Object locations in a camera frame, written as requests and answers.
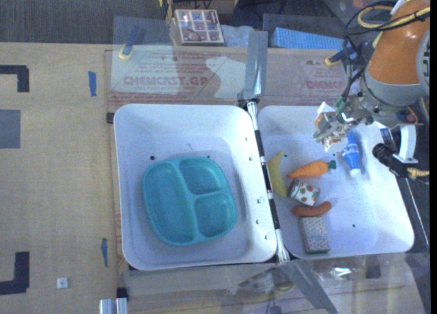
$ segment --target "orange carrot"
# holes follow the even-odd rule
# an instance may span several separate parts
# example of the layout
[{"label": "orange carrot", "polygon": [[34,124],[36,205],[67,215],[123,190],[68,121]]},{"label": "orange carrot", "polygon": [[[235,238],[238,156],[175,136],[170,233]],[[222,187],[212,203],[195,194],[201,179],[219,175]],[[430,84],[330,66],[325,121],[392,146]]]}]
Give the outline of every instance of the orange carrot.
[{"label": "orange carrot", "polygon": [[335,160],[331,160],[330,162],[315,160],[288,173],[287,177],[289,177],[291,180],[294,178],[318,177],[320,175],[324,175],[329,168],[335,168]]}]

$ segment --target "teal plate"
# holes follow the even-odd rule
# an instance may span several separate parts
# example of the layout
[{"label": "teal plate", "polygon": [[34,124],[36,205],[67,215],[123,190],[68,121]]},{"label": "teal plate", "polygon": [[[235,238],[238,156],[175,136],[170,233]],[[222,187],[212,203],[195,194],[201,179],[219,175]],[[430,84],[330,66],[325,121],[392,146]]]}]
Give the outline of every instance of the teal plate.
[{"label": "teal plate", "polygon": [[217,239],[236,222],[229,183],[209,158],[189,156],[157,162],[144,173],[143,197],[155,234],[170,245]]}]

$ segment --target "dark floor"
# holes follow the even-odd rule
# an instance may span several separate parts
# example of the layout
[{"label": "dark floor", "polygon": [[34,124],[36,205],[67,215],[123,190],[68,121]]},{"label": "dark floor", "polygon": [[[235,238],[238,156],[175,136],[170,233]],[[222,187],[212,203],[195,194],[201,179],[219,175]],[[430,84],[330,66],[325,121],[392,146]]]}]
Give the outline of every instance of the dark floor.
[{"label": "dark floor", "polygon": [[[241,0],[231,24],[263,28],[264,14],[282,16],[333,17],[321,0],[278,0],[252,4]],[[112,44],[115,22],[120,18],[161,20],[158,0],[0,0],[0,42],[44,42]],[[419,128],[417,154],[429,169],[429,126]],[[429,252],[429,185],[418,182],[399,183],[411,189],[415,204],[408,208],[419,211],[414,224],[424,231],[418,235],[412,253]],[[418,284],[430,312],[429,257],[424,262],[412,261]]]}]

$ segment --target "sausage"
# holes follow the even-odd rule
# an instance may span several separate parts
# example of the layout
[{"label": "sausage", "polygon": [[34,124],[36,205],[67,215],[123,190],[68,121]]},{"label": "sausage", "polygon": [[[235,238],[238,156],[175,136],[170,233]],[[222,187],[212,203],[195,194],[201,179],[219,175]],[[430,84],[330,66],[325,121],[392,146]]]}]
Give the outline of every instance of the sausage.
[{"label": "sausage", "polygon": [[332,206],[331,202],[324,201],[317,206],[295,206],[292,212],[296,217],[316,217],[327,213]]}]

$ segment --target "yellow banana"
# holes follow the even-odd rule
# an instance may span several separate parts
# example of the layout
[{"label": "yellow banana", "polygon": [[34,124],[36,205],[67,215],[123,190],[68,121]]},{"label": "yellow banana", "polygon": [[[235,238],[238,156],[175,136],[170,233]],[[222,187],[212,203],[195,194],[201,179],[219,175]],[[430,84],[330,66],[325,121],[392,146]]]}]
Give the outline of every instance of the yellow banana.
[{"label": "yellow banana", "polygon": [[267,162],[267,169],[273,191],[282,197],[286,197],[287,186],[281,176],[281,160],[283,156],[284,153],[281,150]]}]

